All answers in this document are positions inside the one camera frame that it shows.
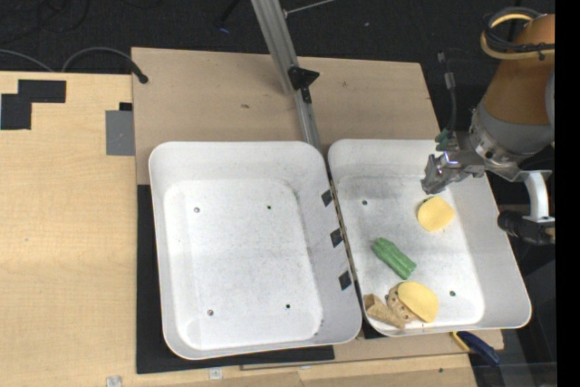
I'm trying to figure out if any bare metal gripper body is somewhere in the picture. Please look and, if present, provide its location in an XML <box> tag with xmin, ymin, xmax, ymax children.
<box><xmin>427</xmin><ymin>131</ymin><xmax>523</xmax><ymax>180</ymax></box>

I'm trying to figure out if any white plastic tray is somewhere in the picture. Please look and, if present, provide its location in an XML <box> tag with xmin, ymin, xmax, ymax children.
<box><xmin>148</xmin><ymin>140</ymin><xmax>364</xmax><ymax>361</ymax></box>
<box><xmin>326</xmin><ymin>138</ymin><xmax>533</xmax><ymax>338</ymax></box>

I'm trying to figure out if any yellow round chip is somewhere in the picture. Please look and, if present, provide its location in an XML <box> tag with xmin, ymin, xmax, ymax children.
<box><xmin>416</xmin><ymin>194</ymin><xmax>456</xmax><ymax>233</ymax></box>

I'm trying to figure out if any green ridged vegetable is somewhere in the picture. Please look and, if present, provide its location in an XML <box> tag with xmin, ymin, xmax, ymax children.
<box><xmin>371</xmin><ymin>237</ymin><xmax>418</xmax><ymax>281</ymax></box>

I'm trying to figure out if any brown pretzel biscuit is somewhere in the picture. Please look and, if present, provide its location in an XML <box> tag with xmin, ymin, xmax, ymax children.
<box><xmin>384</xmin><ymin>285</ymin><xmax>423</xmax><ymax>324</ymax></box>

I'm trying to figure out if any brown cardboard board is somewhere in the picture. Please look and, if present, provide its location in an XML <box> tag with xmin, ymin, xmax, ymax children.
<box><xmin>130</xmin><ymin>47</ymin><xmax>506</xmax><ymax>372</ymax></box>

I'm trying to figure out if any black cylinder on white bracket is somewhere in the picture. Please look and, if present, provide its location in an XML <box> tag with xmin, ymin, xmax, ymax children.
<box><xmin>497</xmin><ymin>169</ymin><xmax>556</xmax><ymax>247</ymax></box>

